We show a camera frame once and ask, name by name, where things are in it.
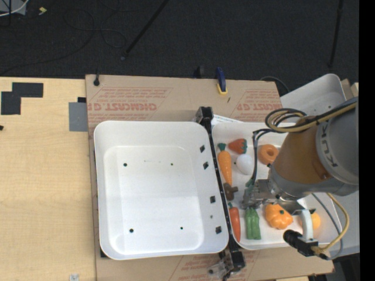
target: cardboard box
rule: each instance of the cardboard box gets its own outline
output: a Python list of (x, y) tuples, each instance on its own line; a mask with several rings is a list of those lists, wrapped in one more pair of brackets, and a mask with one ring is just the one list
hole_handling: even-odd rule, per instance
[[(191, 121), (199, 107), (212, 107), (216, 115), (244, 122), (262, 122), (272, 110), (281, 108), (274, 83), (227, 80), (227, 95), (220, 95), (217, 80), (86, 76), (88, 134), (96, 252), (97, 280), (211, 281), (207, 268), (217, 263), (217, 254), (184, 255), (115, 261), (102, 257), (98, 230), (96, 167), (93, 131), (107, 120)], [(306, 258), (293, 248), (243, 251), (246, 267), (230, 280), (271, 280), (333, 272), (333, 263)]]

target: blue and yellow clamp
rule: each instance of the blue and yellow clamp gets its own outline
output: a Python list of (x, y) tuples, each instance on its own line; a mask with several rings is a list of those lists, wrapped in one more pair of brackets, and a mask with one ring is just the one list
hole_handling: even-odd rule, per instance
[(224, 72), (220, 67), (216, 68), (215, 79), (217, 79), (217, 82), (218, 82), (217, 83), (217, 89), (219, 90), (219, 94), (223, 95), (223, 96), (228, 94), (228, 89), (227, 89), (226, 82), (225, 82)]

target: toy donut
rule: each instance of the toy donut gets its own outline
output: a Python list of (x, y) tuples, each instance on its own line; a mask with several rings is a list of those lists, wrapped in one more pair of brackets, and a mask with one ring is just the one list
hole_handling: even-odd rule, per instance
[(278, 154), (279, 150), (274, 145), (266, 144), (259, 147), (258, 159), (264, 165), (273, 164)]

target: white ball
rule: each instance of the white ball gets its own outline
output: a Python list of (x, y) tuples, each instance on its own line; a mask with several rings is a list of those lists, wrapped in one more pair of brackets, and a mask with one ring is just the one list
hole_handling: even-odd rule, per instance
[(254, 169), (253, 158), (248, 154), (241, 154), (236, 160), (236, 166), (242, 174), (250, 175)]

